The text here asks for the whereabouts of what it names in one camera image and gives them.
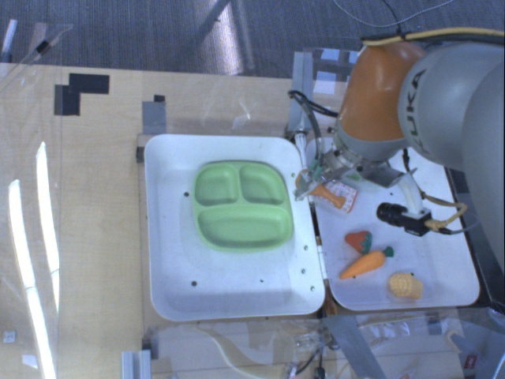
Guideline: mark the black cylinder on white bracket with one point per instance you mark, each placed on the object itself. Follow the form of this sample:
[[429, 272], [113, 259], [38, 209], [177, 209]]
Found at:
[[414, 219]]

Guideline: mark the green divided plate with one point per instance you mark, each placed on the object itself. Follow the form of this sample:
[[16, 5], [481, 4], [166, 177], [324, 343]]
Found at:
[[244, 225]]

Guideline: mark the orange carrot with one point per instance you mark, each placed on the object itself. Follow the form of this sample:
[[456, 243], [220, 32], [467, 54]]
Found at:
[[365, 265]]

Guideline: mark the white plastic tray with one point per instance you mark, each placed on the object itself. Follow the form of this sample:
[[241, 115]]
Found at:
[[434, 267], [236, 282]]

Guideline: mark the white and red packet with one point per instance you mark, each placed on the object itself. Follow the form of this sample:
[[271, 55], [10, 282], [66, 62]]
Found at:
[[347, 196]]

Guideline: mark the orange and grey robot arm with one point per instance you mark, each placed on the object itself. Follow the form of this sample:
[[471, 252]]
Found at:
[[442, 105]]

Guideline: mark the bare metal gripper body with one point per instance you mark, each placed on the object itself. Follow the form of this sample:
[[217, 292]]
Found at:
[[340, 163]]

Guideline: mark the yellow corn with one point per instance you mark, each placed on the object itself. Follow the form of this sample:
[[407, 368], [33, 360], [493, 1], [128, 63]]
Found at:
[[404, 286]]

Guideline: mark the red strawberry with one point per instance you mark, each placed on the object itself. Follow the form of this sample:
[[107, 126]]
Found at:
[[355, 240]]

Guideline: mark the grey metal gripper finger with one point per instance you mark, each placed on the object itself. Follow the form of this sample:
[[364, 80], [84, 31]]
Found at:
[[328, 181], [304, 190]]

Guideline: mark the thin black and white rod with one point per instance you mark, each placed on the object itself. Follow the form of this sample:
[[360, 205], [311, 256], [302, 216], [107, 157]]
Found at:
[[301, 148]]

